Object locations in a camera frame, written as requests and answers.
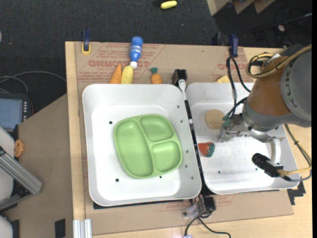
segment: blue bottle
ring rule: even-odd
[[[130,66],[134,69],[138,66],[137,61],[141,57],[142,52],[142,45],[143,45],[143,39],[139,36],[134,36],[131,41],[131,47],[130,47]]]

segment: carrot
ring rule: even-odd
[[[212,142],[207,143],[199,143],[198,149],[201,152],[201,154],[205,155],[206,157],[211,157],[214,152],[215,145]]]
[[[163,79],[161,75],[158,74],[158,68],[151,68],[151,72],[153,73],[151,76],[151,83],[152,84],[162,84]]]
[[[114,70],[109,84],[121,84],[121,64],[118,64],[117,68]]]

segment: bottle cap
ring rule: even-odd
[[[136,61],[132,61],[130,62],[130,66],[134,69],[136,69],[138,67],[138,63]]]

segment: dark floor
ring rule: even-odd
[[[312,43],[312,17],[287,25],[285,36],[269,28],[312,12],[312,0],[276,0],[256,13],[253,5],[237,15],[229,3],[214,17],[206,0],[177,0],[177,7],[162,11],[156,0],[0,0],[0,77],[25,71],[49,71],[65,77],[64,42],[80,41],[85,26],[92,41],[130,42],[135,35],[145,43],[210,45],[220,32],[226,42],[237,34],[244,47],[282,47]],[[35,112],[66,93],[58,78],[29,74],[20,77],[29,86]],[[0,88],[22,93],[24,87],[8,80]]]

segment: green plate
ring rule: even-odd
[[[160,115],[142,115],[118,122],[115,147],[125,171],[142,179],[175,170],[183,160],[172,124]]]

